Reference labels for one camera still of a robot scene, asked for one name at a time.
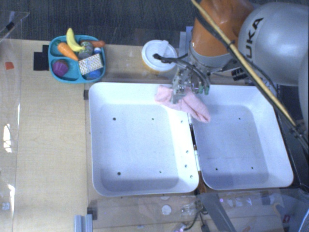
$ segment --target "orange carrot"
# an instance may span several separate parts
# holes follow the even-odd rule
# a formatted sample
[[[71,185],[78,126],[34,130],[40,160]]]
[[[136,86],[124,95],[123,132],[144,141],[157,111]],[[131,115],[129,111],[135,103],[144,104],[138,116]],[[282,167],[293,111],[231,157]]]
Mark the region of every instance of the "orange carrot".
[[[60,42],[57,45],[57,49],[60,53],[62,53],[64,56],[71,58],[75,61],[78,61],[78,57],[76,54],[71,50],[71,48],[64,42]]]
[[[104,47],[105,46],[105,42],[104,41],[90,41],[90,40],[81,40],[81,43],[87,41],[90,42],[93,47]]]

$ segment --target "white lid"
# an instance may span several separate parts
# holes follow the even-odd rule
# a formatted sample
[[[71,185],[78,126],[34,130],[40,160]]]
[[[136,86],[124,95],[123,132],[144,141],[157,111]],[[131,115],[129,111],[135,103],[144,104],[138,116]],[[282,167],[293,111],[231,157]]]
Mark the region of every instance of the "white lid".
[[[144,62],[151,69],[159,72],[166,72],[173,69],[175,63],[162,63],[160,60],[153,57],[155,53],[166,58],[176,58],[177,52],[174,47],[172,47],[167,41],[153,40],[147,42],[141,51],[141,56]]]

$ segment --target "pink cloth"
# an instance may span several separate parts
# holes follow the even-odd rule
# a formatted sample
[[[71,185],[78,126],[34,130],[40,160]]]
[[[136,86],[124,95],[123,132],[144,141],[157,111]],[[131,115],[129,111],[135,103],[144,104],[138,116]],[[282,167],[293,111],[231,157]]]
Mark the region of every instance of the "pink cloth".
[[[189,113],[193,118],[201,122],[209,123],[211,117],[206,105],[195,96],[190,88],[186,88],[185,92],[185,97],[180,99],[177,104],[172,104],[170,99],[172,97],[173,90],[171,88],[160,85],[154,100],[158,104]]]

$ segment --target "gray floor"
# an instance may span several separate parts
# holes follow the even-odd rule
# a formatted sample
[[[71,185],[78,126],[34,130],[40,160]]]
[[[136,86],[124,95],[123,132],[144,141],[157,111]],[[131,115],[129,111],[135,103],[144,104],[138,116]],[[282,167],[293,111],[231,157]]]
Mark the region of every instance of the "gray floor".
[[[263,4],[276,0],[250,1]],[[32,40],[52,40],[72,27],[76,34],[111,44],[143,45],[157,38],[176,45],[179,31],[194,20],[190,0],[0,0],[0,10],[30,12],[23,37]]]

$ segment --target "toy banana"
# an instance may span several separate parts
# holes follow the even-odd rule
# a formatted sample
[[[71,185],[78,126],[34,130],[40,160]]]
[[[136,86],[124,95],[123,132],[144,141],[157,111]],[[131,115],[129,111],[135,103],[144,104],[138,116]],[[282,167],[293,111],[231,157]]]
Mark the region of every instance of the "toy banana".
[[[69,47],[74,51],[74,52],[80,52],[81,50],[84,50],[84,46],[80,46],[74,36],[73,29],[69,28],[67,31],[67,43]]]

